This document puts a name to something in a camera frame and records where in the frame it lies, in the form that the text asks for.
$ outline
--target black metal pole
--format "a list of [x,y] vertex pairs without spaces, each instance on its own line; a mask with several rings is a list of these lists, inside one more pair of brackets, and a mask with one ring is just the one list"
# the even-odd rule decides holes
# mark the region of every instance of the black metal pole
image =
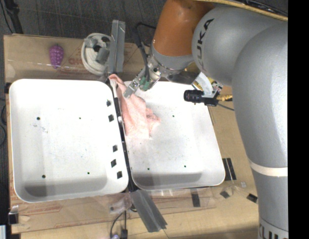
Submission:
[[24,34],[18,18],[19,13],[18,5],[15,4],[14,0],[4,0],[4,3],[6,6],[6,11],[11,19],[11,22],[13,23],[15,32],[18,34]]

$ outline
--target white cable coil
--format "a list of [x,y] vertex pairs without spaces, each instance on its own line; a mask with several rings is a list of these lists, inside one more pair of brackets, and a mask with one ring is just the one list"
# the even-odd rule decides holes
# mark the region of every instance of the white cable coil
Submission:
[[[101,48],[106,48],[106,43],[102,41],[103,37],[106,37],[110,40],[110,36],[100,33],[92,33],[87,36],[87,39],[95,39],[98,41],[97,45],[99,45]],[[92,74],[101,76],[107,72],[108,60],[105,62],[105,64],[100,64],[96,61],[97,54],[98,53],[95,52],[92,47],[87,47],[86,43],[83,43],[83,46],[81,48],[81,59],[83,61],[84,67]]]

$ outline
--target yellow cable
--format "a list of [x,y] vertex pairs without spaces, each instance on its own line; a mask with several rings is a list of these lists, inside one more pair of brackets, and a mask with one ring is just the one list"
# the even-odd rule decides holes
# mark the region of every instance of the yellow cable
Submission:
[[283,21],[288,21],[288,17],[285,16],[281,16],[278,14],[275,14],[273,12],[269,12],[269,11],[265,11],[265,10],[261,10],[249,5],[245,5],[243,3],[239,3],[239,2],[233,2],[233,1],[228,1],[228,0],[195,0],[195,1],[205,1],[205,2],[215,2],[215,3],[222,3],[222,4],[227,4],[227,5],[231,5],[231,6],[235,6],[238,8],[242,8],[242,9],[246,9],[246,10],[250,10],[259,14],[263,14],[272,18],[276,18],[279,20],[283,20]]
[[226,101],[232,98],[233,98],[233,95],[219,95],[216,97],[216,100]]

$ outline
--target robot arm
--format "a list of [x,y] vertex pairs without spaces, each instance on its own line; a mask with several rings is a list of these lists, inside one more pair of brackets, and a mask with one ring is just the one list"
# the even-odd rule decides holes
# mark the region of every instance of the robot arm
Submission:
[[126,93],[138,87],[146,91],[160,77],[177,79],[193,60],[204,75],[232,87],[259,198],[259,239],[289,238],[287,36],[288,23],[279,17],[167,0],[151,46],[149,73],[142,70]]

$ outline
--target purple object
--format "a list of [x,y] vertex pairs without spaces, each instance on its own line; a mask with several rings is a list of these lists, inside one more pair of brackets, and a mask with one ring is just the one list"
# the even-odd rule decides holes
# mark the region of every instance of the purple object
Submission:
[[61,65],[64,58],[64,49],[58,44],[50,47],[49,49],[50,64],[57,69]]

